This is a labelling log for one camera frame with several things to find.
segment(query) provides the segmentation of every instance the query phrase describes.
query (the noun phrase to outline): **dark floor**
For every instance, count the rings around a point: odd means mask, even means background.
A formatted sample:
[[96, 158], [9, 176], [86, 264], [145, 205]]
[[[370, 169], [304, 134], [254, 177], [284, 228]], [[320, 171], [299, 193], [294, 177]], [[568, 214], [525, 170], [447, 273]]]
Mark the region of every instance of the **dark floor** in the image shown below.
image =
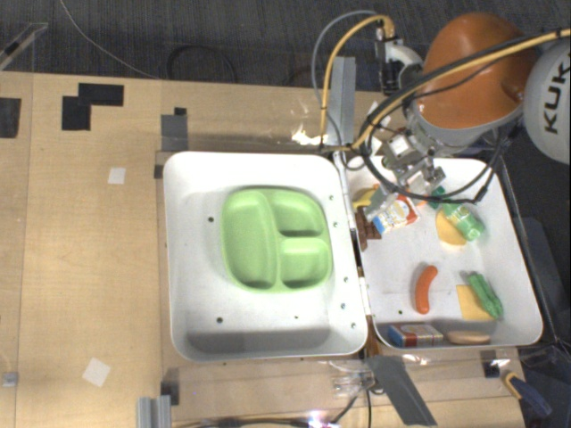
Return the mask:
[[[91, 38], [148, 75], [166, 78], [167, 58], [175, 47], [207, 45], [227, 56], [239, 83], [295, 86], [309, 85], [306, 68], [315, 39], [343, 12], [374, 9], [389, 14], [407, 44], [425, 54], [438, 30], [464, 12], [494, 12], [531, 34], [568, 27], [571, 7], [571, 0], [64, 1]], [[0, 0], [0, 15], [0, 46], [28, 22], [49, 23], [34, 61], [30, 54], [23, 55], [11, 70], [140, 76], [87, 43], [57, 0]], [[322, 61], [348, 24], [340, 24], [327, 38]], [[358, 57], [360, 89], [377, 87], [371, 49], [367, 32], [347, 46]], [[220, 57], [204, 50], [181, 54], [173, 76], [231, 79]], [[559, 272], [557, 284], [546, 283], [546, 290], [555, 291], [552, 298], [561, 303], [551, 308], [565, 309], [570, 290], [569, 167], [542, 155], [526, 136], [515, 142], [506, 160], [521, 214], [541, 222]], [[568, 338], [570, 333], [566, 329], [558, 335]]]

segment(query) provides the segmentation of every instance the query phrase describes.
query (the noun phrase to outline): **white tray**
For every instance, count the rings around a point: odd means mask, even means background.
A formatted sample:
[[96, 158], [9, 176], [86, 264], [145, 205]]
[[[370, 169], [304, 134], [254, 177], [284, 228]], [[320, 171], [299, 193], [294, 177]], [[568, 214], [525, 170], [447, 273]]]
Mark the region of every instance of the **white tray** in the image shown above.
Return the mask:
[[[360, 165], [360, 158], [353, 159], [353, 164]], [[382, 167], [380, 157], [375, 158], [375, 164], [393, 179]], [[447, 192], [462, 187], [484, 166], [478, 160], [441, 159], [436, 164], [446, 173], [443, 187]], [[352, 193], [378, 182], [366, 169], [347, 171], [346, 176]], [[472, 198], [484, 179], [465, 195]], [[463, 247], [439, 241], [436, 212], [428, 205], [421, 207], [418, 222], [394, 230], [382, 240], [368, 241], [368, 248], [362, 252], [363, 268], [377, 333], [386, 344], [393, 346], [388, 339], [389, 325], [411, 323], [428, 323], [441, 333], [468, 329], [486, 332], [491, 335], [492, 346], [527, 345], [540, 338], [542, 317], [497, 178], [474, 210], [486, 230], [477, 241]], [[430, 286], [430, 311], [421, 315], [414, 309], [414, 284], [424, 265], [435, 265], [439, 272]], [[461, 273], [471, 271], [482, 273], [496, 291], [505, 311], [502, 320], [462, 319], [456, 285], [466, 284]], [[443, 347], [459, 346], [445, 342]]]
[[[173, 343], [195, 361], [348, 355], [367, 338], [339, 174], [322, 157], [181, 152], [165, 165]], [[322, 207], [333, 251], [323, 284], [289, 293], [244, 290], [220, 246], [227, 197], [251, 186], [293, 188]]]

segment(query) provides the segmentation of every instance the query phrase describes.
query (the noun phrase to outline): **green plate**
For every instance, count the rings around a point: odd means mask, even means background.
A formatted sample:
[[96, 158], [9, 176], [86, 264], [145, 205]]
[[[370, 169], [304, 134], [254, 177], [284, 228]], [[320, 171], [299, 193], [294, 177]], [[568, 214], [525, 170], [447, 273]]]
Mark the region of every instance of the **green plate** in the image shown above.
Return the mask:
[[221, 239], [228, 273], [246, 289], [288, 292], [322, 284], [331, 275], [325, 215], [305, 193], [248, 188], [230, 194]]

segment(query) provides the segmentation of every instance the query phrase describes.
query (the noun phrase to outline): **wooden surface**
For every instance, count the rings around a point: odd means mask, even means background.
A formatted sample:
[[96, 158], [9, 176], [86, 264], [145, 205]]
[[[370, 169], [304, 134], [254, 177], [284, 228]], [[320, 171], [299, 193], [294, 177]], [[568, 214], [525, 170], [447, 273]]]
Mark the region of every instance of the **wooden surface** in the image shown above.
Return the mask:
[[[77, 95], [80, 81], [125, 85], [125, 104], [93, 107], [90, 132], [62, 132], [62, 97]], [[245, 414], [250, 399], [265, 398], [271, 406], [279, 391], [285, 393], [272, 413], [298, 410], [288, 408], [286, 396], [296, 388], [319, 394], [327, 387], [318, 402], [329, 404], [331, 374], [323, 364], [300, 364], [302, 373], [252, 395], [241, 392], [240, 373], [271, 375], [279, 364], [242, 364], [232, 372], [193, 366], [174, 352], [164, 316], [161, 326], [166, 301], [153, 179], [161, 115], [187, 108], [191, 147], [282, 144], [288, 150], [300, 126], [316, 135], [310, 90], [2, 73], [0, 96], [23, 99], [19, 137], [0, 140], [1, 371], [20, 373], [17, 389], [0, 389], [1, 426], [135, 426], [137, 398], [158, 396], [170, 370], [197, 393], [210, 385], [188, 406], [202, 407], [207, 416], [228, 410], [216, 401], [222, 388], [235, 391], [228, 394], [230, 406]], [[374, 98], [358, 95], [357, 120]], [[113, 167], [126, 169], [124, 185], [107, 183]], [[111, 367], [101, 388], [82, 378], [91, 358]], [[498, 380], [481, 376], [477, 357], [431, 359], [457, 360], [452, 370], [410, 370], [440, 426], [523, 425], [517, 401]], [[513, 359], [509, 366], [521, 371]], [[217, 375], [226, 381], [212, 387]], [[365, 425], [362, 403], [343, 426]], [[374, 403], [374, 426], [401, 426], [386, 397]], [[334, 400], [323, 408], [342, 406]], [[173, 408], [178, 420], [185, 412]]]

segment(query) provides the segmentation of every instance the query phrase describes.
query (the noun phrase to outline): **plastic bottle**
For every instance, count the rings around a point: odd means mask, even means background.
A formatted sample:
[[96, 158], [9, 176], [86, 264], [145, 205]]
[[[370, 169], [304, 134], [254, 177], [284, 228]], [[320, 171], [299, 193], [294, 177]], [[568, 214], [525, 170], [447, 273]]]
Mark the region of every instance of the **plastic bottle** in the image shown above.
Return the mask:
[[484, 231], [484, 224], [463, 204], [443, 203], [443, 212], [468, 241], [474, 241]]

